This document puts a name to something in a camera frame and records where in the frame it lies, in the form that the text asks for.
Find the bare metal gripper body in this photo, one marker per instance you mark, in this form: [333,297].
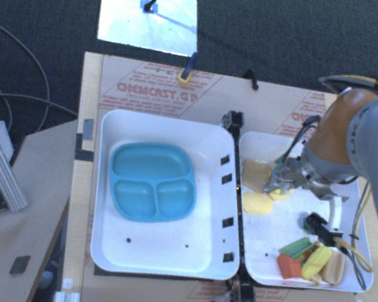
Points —
[292,176]

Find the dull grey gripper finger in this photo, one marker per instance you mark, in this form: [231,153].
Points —
[287,188]
[270,184]

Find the small yellow toy food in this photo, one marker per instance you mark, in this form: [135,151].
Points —
[281,195]

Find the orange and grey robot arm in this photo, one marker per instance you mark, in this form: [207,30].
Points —
[377,137]

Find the tan bread slice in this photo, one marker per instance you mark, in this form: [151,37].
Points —
[255,174]

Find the yellow round toy food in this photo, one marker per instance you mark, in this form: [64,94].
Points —
[257,204]

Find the thin black rod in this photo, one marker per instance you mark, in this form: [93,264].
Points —
[239,202]

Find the white plastic tray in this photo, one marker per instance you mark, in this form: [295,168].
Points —
[286,228]
[162,247]

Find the green toy food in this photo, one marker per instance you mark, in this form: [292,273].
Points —
[296,248]

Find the orange toy food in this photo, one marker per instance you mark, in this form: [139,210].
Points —
[287,266]

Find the yellow corn cob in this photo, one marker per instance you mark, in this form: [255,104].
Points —
[316,263]

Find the tan bread roll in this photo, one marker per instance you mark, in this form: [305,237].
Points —
[334,267]

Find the blue divided plate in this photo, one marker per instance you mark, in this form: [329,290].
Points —
[152,180]

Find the brown cardboard board red print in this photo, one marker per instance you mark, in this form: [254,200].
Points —
[169,92]

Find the black cylinder on white bracket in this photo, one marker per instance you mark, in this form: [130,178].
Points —
[320,227]

